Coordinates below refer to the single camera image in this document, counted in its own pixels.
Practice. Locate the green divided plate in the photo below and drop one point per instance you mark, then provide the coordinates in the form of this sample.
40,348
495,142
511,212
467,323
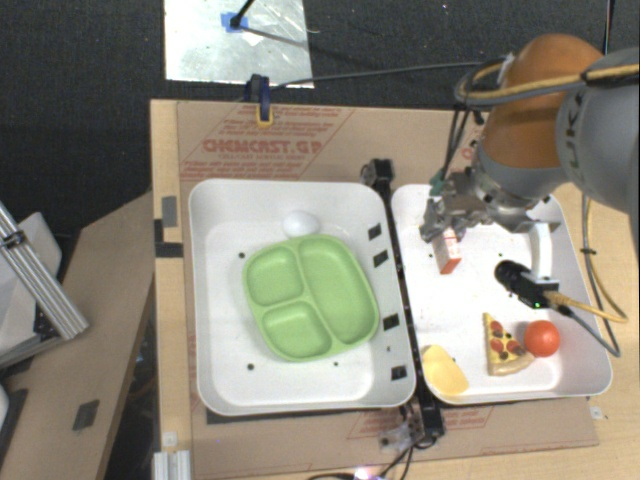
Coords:
320,278

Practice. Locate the black cylinder on white bracket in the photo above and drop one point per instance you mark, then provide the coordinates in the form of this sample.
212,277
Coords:
541,248

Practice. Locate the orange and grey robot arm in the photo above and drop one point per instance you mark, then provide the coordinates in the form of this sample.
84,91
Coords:
530,118

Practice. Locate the orange and white carton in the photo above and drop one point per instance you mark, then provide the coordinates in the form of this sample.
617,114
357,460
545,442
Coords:
448,255

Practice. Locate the white egg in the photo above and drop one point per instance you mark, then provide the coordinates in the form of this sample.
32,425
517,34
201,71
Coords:
301,224

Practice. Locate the brown cardboard board red print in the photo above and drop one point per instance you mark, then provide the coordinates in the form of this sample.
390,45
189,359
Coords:
300,138

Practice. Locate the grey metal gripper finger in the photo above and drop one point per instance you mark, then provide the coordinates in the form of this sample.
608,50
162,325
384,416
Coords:
460,228
432,224

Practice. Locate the white plastic tray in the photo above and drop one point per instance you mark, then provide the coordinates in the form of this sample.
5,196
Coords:
470,298
220,318

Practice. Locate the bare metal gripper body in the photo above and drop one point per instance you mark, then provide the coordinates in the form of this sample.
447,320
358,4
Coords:
470,198

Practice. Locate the red tomato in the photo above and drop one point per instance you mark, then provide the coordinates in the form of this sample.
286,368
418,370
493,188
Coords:
542,338

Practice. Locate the pizza slice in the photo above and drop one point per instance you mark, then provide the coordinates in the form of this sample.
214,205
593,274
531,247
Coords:
502,350

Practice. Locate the thin black and white rod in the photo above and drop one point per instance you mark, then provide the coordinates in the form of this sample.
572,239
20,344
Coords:
403,288

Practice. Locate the yellow cheese wedge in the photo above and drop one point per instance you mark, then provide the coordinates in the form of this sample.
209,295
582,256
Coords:
444,370

